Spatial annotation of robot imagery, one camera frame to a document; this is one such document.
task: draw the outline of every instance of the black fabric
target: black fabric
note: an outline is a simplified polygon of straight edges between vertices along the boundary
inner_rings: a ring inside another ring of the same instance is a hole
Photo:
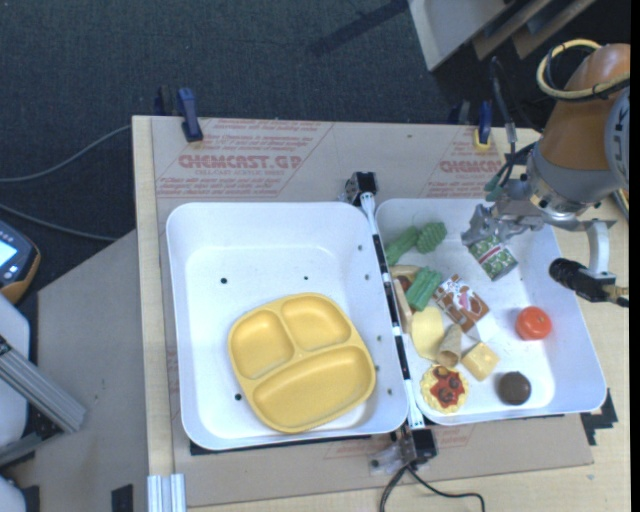
[[[549,47],[630,42],[630,12],[630,0],[596,2],[524,60],[501,46],[534,121],[551,108],[534,79]],[[465,45],[429,72],[405,0],[2,0],[0,177],[46,169],[153,114],[160,85],[190,87],[201,116],[443,123],[467,100],[475,122],[491,97],[488,60]],[[0,203],[121,237],[135,228],[132,156],[130,133],[119,134],[51,176],[0,184]],[[0,218],[42,251],[30,293],[107,245]]]

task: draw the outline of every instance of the white tray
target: white tray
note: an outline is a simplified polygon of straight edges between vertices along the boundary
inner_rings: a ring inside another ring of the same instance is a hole
[[[492,282],[460,241],[480,202],[477,199],[392,199],[382,203],[376,212],[380,236],[385,242],[393,240],[410,225],[444,222],[448,235],[434,252],[422,255],[412,249],[399,263],[428,265],[441,272],[445,279],[459,274],[487,303],[498,327],[498,333],[486,340],[500,357],[492,375],[478,382],[462,364],[456,367],[469,381],[470,390],[466,404],[455,414],[435,411],[422,398],[420,379],[433,363],[420,357],[407,337],[405,349],[419,409],[427,418],[443,425],[598,409],[606,396],[606,384],[578,299],[549,277],[549,265],[560,257],[553,230],[546,226],[541,231],[512,238],[508,247],[519,264],[510,274]],[[544,340],[523,341],[515,332],[516,316],[528,305],[541,307],[551,317],[554,328]],[[445,327],[450,323],[445,320]],[[463,336],[463,351],[474,343]],[[508,371],[521,371],[531,381],[532,395],[521,406],[504,405],[497,396],[497,380]]]
[[[167,220],[182,422],[221,451],[391,432],[407,398],[371,231],[345,203],[188,203]],[[265,426],[241,395],[227,352],[242,314],[316,292],[349,316],[377,366],[371,397],[340,418],[287,435]]]

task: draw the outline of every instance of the gray surface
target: gray surface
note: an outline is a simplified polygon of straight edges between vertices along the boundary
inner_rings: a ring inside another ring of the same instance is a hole
[[[40,488],[42,512],[110,512],[111,491],[129,484],[134,510],[146,507],[136,247],[131,232],[38,294],[39,367],[88,409],[80,432],[7,471]]]

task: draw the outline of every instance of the screen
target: screen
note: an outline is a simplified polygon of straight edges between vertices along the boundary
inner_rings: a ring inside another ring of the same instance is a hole
[[[0,267],[9,261],[18,249],[0,240]]]

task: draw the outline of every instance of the small pizza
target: small pizza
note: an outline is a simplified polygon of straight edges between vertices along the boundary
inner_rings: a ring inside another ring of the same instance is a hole
[[[450,414],[466,402],[469,383],[460,372],[438,364],[433,365],[422,376],[420,390],[431,408]]]

